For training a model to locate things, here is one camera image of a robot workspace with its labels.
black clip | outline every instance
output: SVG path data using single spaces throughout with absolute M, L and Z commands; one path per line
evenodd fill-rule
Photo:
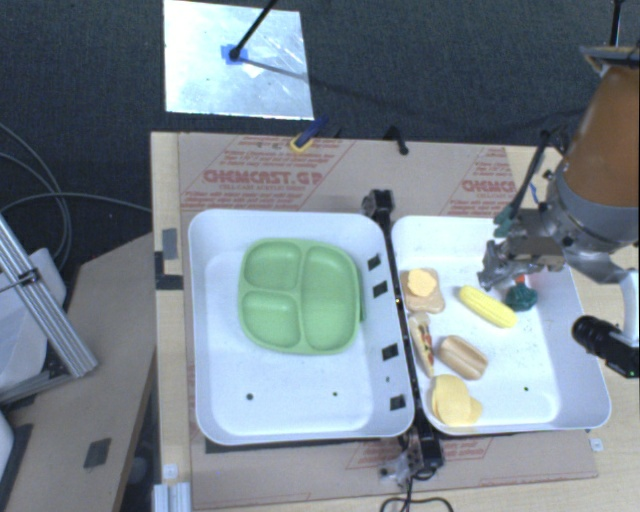
M 28 284 L 37 283 L 38 281 L 40 281 L 40 279 L 42 279 L 42 276 L 40 275 L 40 272 L 38 271 L 38 269 L 31 268 L 26 272 L 23 272 L 22 274 L 20 274 L 18 276 L 18 280 L 15 283 L 11 283 L 9 286 L 0 288 L 0 293 L 7 290 L 11 290 L 12 288 L 15 288 L 17 286 L 26 286 Z
M 384 134 L 384 137 L 382 137 L 382 140 L 395 140 L 398 142 L 398 149 L 400 151 L 401 155 L 408 155 L 409 154 L 409 148 L 407 147 L 407 144 L 404 141 L 404 137 L 402 136 L 402 132 L 400 131 L 400 129 L 395 126 L 395 125 L 391 125 L 389 126 L 389 129 L 387 130 L 387 133 Z

wooden board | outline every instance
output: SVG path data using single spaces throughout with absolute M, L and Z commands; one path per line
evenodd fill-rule
M 33 432 L 8 512 L 120 510 L 155 380 L 152 251 L 147 235 L 82 266 L 68 316 L 99 366 L 10 415 Z M 105 439 L 106 462 L 85 469 Z

black bracket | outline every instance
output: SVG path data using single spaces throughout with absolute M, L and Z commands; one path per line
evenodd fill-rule
M 404 137 L 402 136 L 400 128 L 398 128 L 397 126 L 389 126 L 389 129 L 387 130 L 387 133 L 384 134 L 384 137 L 382 137 L 382 140 L 395 140 L 398 143 L 398 151 L 400 151 L 400 154 L 403 156 L 409 154 L 409 148 L 404 141 Z
M 389 269 L 393 280 L 395 302 L 398 308 L 398 320 L 400 322 L 402 341 L 404 343 L 404 350 L 407 358 L 409 380 L 411 382 L 411 390 L 415 404 L 413 426 L 415 427 L 422 452 L 424 463 L 422 470 L 435 473 L 435 471 L 444 464 L 444 456 L 442 454 L 442 447 L 440 446 L 439 434 L 433 428 L 431 423 L 429 423 L 422 407 L 416 366 L 413 361 L 413 357 L 411 356 L 411 337 L 409 335 L 409 328 L 407 327 L 407 319 L 404 314 L 402 289 L 400 279 L 398 278 L 398 267 L 396 264 L 393 242 L 391 240 L 391 212 L 394 207 L 395 202 L 391 190 L 372 190 L 369 192 L 369 195 L 362 200 L 360 211 L 363 215 L 366 215 L 378 224 L 384 234 Z
M 622 331 L 616 326 L 592 316 L 581 316 L 571 329 L 573 338 L 589 354 L 604 359 L 607 366 L 627 379 L 640 377 L 638 347 L 621 341 Z
M 618 46 L 620 36 L 620 10 L 624 0 L 613 0 L 613 14 L 611 20 L 611 33 L 609 35 L 609 46 Z
M 156 270 L 156 290 L 183 290 L 184 279 L 180 275 L 164 273 L 164 254 L 162 251 L 154 253 Z
M 31 268 L 26 272 L 23 272 L 18 276 L 18 280 L 14 283 L 11 283 L 9 286 L 5 286 L 4 288 L 0 288 L 0 293 L 11 290 L 12 288 L 16 288 L 17 286 L 27 286 L 29 284 L 37 283 L 42 279 L 40 272 L 37 268 Z

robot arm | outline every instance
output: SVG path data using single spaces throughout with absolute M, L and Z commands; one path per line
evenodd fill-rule
M 498 216 L 478 273 L 490 289 L 518 275 L 565 263 L 597 283 L 618 283 L 625 301 L 623 330 L 582 317 L 574 338 L 627 377 L 638 377 L 638 273 L 617 266 L 610 254 L 638 241 L 639 48 L 583 49 L 601 73 L 578 130 L 555 172 L 545 201 L 520 209 L 553 134 L 543 134 L 521 191 Z

green plate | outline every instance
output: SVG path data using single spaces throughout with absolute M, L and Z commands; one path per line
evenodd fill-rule
M 238 315 L 258 345 L 295 354 L 334 354 L 360 322 L 358 269 L 342 249 L 322 242 L 255 242 L 240 271 Z

